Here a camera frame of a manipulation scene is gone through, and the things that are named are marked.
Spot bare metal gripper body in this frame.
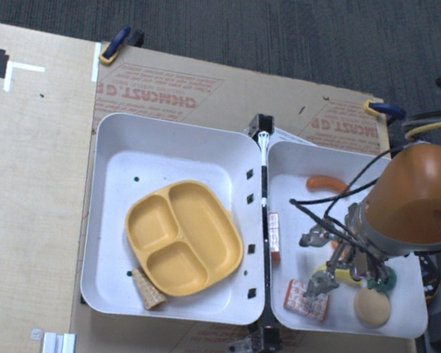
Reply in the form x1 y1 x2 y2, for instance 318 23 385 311
332 200 399 285

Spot yellow banana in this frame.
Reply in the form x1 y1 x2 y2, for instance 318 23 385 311
314 261 366 289

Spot orange carrot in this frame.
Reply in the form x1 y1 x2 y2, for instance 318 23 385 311
325 239 349 272

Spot orange and white packet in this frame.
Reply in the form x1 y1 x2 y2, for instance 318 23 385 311
281 278 333 323

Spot white plastic tray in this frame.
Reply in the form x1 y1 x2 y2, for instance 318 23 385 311
239 137 441 352
67 109 293 340

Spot orange and white carton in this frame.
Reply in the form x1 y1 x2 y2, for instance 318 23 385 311
259 211 290 264

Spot green broccoli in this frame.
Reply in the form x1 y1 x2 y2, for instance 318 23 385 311
365 262 400 295

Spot tan round biscuit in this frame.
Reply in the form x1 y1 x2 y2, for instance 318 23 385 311
349 284 395 329

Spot orange sausage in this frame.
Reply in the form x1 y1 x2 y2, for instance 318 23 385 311
305 173 351 198

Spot thin black and white rod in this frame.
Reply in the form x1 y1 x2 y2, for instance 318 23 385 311
229 131 300 327

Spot yellow divided plate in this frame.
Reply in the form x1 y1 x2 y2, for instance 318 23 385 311
113 169 255 307

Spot brown cardboard board red print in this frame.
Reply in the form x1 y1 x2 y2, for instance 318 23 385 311
50 41 441 353

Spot black block with thin wires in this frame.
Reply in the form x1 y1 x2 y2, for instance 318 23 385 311
246 112 277 141
226 319 286 353

